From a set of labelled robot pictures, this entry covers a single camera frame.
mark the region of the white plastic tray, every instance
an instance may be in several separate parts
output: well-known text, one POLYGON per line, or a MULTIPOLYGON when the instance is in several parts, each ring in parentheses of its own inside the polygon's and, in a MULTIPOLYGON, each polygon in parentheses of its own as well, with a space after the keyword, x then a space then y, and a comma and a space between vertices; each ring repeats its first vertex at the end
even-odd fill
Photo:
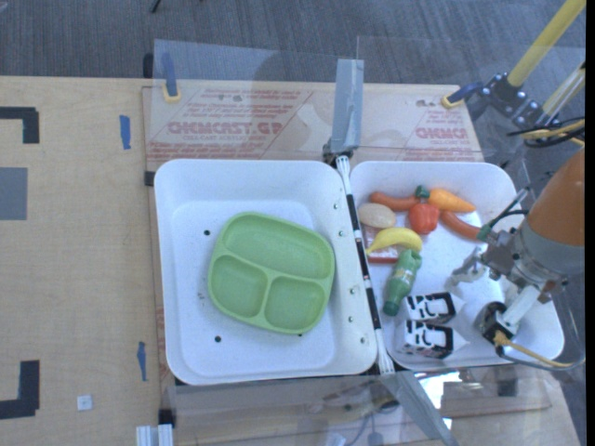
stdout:
MULTIPOLYGON (((350 175, 351 189, 360 205, 368 201, 376 190, 393 196, 411 195, 417 185, 431 189, 442 187, 472 202, 477 211, 463 219, 476 226, 497 216, 512 201, 516 190, 509 176, 499 167, 485 163, 455 162, 364 162, 356 165, 350 175)), ((496 225, 497 230, 518 227, 522 218, 509 216, 496 225)), ((398 226, 404 226, 404 214, 399 214, 398 226)), ((440 225, 429 235, 423 236, 422 266, 417 272, 412 294, 430 294, 444 291, 444 283, 453 269, 476 246, 484 244, 462 239, 440 225)), ((483 306, 491 301, 503 301, 510 284, 504 278, 496 282, 487 273, 473 283, 461 282, 455 294, 465 305, 461 312, 446 325, 456 329, 469 343, 443 360, 396 351, 395 327, 404 320, 404 309, 396 317, 382 312, 384 287, 391 275, 392 266, 370 264, 370 277, 377 298, 385 343, 390 356, 403 367, 414 371, 435 371, 445 368, 472 367, 506 363, 498 357, 494 346, 485 340, 473 322, 483 306)), ((553 303, 537 304, 522 321, 522 328, 515 342, 537 353, 555 358, 563 348, 563 332, 553 303)))
POLYGON ((374 327, 345 191, 334 169, 307 161, 174 160, 159 168, 154 187, 165 351, 176 378, 213 385, 358 374, 372 366, 374 327), (237 321, 209 298, 206 276, 219 231, 244 211, 316 230, 335 251, 327 309, 302 336, 237 321))

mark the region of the wooden surface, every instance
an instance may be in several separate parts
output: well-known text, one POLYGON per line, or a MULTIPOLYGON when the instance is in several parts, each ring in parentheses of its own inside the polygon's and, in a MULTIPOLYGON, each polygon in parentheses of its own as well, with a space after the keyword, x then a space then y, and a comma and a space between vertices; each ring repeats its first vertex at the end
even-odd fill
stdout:
MULTIPOLYGON (((41 137, 23 144, 21 122, 0 120, 0 167, 28 170, 27 219, 0 220, 0 401, 18 397, 21 361, 39 360, 41 372, 40 408, 0 420, 2 446, 134 444, 137 426, 157 424, 161 317, 152 193, 143 182, 146 85, 0 78, 0 106, 35 107, 41 137), (129 150, 120 115, 130 118, 129 150), (82 395, 92 396, 90 411, 77 411, 82 395)), ((578 444, 560 386, 547 378, 551 406, 458 417, 460 444, 578 444)))

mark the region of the gray square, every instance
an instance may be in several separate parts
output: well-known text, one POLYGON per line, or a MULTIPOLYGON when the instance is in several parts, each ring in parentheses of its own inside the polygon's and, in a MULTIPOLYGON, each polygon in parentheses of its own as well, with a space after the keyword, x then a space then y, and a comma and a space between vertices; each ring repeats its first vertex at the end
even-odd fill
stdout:
POLYGON ((0 167, 0 220, 27 219, 27 169, 0 167))

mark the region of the robotic hand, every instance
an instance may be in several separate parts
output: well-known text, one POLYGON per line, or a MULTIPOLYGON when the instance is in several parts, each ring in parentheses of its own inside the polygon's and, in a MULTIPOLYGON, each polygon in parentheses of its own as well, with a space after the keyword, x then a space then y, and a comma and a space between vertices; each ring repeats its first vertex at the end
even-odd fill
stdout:
MULTIPOLYGON (((485 225, 478 235, 488 244, 485 252, 476 250, 465 265, 486 266, 492 279, 505 276, 518 287, 507 304, 488 304, 476 320, 483 337, 496 344, 498 336, 517 334, 538 299, 585 270, 585 149, 556 172, 517 229, 495 232, 493 226, 485 225)), ((465 281, 459 270, 453 275, 465 281)))

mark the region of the gray floor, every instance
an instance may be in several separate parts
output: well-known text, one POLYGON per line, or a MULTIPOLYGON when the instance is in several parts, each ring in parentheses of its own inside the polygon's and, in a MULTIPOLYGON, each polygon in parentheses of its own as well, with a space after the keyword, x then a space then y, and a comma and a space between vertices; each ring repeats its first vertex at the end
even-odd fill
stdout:
MULTIPOLYGON (((143 57, 166 40, 362 58, 366 82, 465 85, 510 71, 566 0, 163 0, 151 13, 153 1, 0 0, 0 74, 142 77, 143 57)), ((527 79, 531 98, 543 102, 584 60, 586 36, 582 12, 527 79)), ((582 91, 560 118, 584 112, 582 91)), ((576 146, 527 149, 503 137, 513 129, 489 110, 476 121, 486 159, 537 195, 576 146)), ((584 280, 566 295, 584 332, 584 280)), ((585 368, 560 379, 586 444, 585 368)))

